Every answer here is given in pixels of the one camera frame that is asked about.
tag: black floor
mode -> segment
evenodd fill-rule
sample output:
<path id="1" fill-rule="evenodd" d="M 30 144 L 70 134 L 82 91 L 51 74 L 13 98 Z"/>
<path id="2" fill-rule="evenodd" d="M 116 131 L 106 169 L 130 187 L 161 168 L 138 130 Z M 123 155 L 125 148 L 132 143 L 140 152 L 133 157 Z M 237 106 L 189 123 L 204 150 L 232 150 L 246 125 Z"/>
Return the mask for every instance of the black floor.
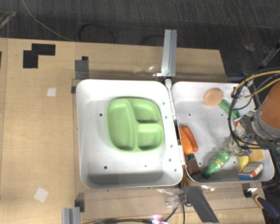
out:
<path id="1" fill-rule="evenodd" d="M 256 70 L 280 38 L 280 0 L 24 1 L 36 19 L 74 41 L 88 23 L 96 25 L 80 31 L 82 42 L 162 46 L 164 29 L 176 29 L 178 47 L 219 49 L 230 77 Z M 4 12 L 16 12 L 9 37 L 64 40 L 37 23 L 21 0 L 0 0 Z M 280 51 L 270 66 L 280 66 Z M 272 193 L 267 198 L 275 203 Z"/>

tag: yellow cable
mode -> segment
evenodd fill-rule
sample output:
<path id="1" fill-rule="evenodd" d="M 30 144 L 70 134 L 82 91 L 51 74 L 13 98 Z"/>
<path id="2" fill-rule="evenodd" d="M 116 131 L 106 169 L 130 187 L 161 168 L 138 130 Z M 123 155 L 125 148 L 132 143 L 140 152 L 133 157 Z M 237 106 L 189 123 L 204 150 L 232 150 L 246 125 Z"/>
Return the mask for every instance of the yellow cable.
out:
<path id="1" fill-rule="evenodd" d="M 249 80 L 252 80 L 257 77 L 262 77 L 262 76 L 271 75 L 271 74 L 279 74 L 279 73 L 280 73 L 280 70 L 274 70 L 274 71 L 267 71 L 267 72 L 259 73 L 256 75 L 252 75 L 252 76 L 248 77 L 247 79 L 245 79 L 244 81 L 242 81 L 241 83 L 239 83 L 238 86 L 233 90 L 233 92 L 231 94 L 234 95 L 234 92 L 237 91 L 242 85 L 244 85 Z"/>
<path id="2" fill-rule="evenodd" d="M 259 89 L 258 91 L 254 92 L 254 93 L 252 93 L 252 94 L 250 94 L 250 95 L 246 95 L 244 98 L 248 98 L 248 97 L 251 97 L 251 96 L 253 96 L 253 95 L 256 95 L 256 94 L 262 92 L 263 90 L 265 90 L 266 88 L 270 87 L 271 85 L 275 84 L 275 83 L 278 82 L 278 81 L 280 81 L 280 78 L 273 80 L 272 82 L 270 82 L 270 83 L 267 84 L 266 86 L 262 87 L 262 88 Z"/>

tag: green plate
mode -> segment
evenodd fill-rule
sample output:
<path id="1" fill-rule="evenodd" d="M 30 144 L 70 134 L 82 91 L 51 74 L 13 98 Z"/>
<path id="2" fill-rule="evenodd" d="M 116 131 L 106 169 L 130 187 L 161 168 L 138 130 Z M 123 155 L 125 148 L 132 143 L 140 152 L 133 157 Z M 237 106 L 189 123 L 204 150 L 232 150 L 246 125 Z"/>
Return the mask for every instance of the green plate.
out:
<path id="1" fill-rule="evenodd" d="M 118 150 L 143 152 L 164 143 L 161 112 L 149 100 L 114 99 L 107 107 L 106 123 L 109 141 Z"/>

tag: white cable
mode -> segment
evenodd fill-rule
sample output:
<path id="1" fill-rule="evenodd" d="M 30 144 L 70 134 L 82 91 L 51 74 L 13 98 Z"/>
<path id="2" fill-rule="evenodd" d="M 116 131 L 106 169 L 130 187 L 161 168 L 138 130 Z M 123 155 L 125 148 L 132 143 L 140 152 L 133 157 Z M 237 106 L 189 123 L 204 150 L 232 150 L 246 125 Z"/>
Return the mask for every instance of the white cable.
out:
<path id="1" fill-rule="evenodd" d="M 22 0 L 22 2 L 23 2 L 23 5 L 25 6 L 25 8 L 27 9 L 28 13 L 30 14 L 30 16 L 31 16 L 36 22 L 38 22 L 38 23 L 41 24 L 44 28 L 46 28 L 46 29 L 48 29 L 49 31 L 53 32 L 53 33 L 56 34 L 57 36 L 59 36 L 59 37 L 65 39 L 65 40 L 67 40 L 67 41 L 74 42 L 74 40 L 71 40 L 71 39 L 69 39 L 69 38 L 66 38 L 66 37 L 64 37 L 64 36 L 62 36 L 62 35 L 60 35 L 60 34 L 58 34 L 57 32 L 55 32 L 55 31 L 53 31 L 52 29 L 48 28 L 45 24 L 43 24 L 43 23 L 41 23 L 39 20 L 37 20 L 37 19 L 33 16 L 33 14 L 30 12 L 30 10 L 29 10 L 29 8 L 27 7 L 25 1 Z"/>

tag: plastic bottle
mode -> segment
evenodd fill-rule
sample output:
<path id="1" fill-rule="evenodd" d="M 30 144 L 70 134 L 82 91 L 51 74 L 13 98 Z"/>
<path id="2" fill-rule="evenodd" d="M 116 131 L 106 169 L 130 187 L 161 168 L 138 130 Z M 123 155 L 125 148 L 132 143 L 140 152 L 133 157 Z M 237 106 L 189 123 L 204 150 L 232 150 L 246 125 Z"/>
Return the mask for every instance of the plastic bottle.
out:
<path id="1" fill-rule="evenodd" d="M 207 170 L 202 174 L 205 179 L 209 179 L 210 175 L 221 170 L 225 163 L 230 159 L 228 152 L 220 151 L 209 163 Z"/>

